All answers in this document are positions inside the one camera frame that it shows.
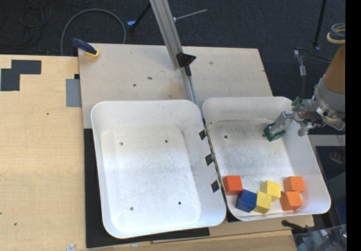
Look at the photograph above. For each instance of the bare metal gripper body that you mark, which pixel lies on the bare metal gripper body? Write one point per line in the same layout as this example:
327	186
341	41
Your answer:
310	114

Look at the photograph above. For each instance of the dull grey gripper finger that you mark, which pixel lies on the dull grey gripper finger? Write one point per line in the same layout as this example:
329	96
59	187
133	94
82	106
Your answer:
282	123

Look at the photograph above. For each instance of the green cube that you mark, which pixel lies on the green cube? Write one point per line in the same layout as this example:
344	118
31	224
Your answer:
275	137

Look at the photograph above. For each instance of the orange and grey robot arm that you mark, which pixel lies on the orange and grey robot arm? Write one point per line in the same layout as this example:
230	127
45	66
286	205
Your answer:
335	72

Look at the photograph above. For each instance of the white plastic tray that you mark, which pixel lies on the white plastic tray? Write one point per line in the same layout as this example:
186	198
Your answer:
253	156
149	171

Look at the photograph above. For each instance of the orange cube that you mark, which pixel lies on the orange cube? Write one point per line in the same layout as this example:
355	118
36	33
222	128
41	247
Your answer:
294	183
232	184
292	201

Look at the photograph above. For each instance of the yellow cube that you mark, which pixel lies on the yellow cube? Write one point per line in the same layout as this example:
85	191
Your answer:
263	202
271	189

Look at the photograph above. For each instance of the blue cube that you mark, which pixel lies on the blue cube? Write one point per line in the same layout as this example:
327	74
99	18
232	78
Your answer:
246	201

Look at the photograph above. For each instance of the pale wood board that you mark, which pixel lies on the pale wood board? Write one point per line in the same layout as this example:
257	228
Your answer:
127	75

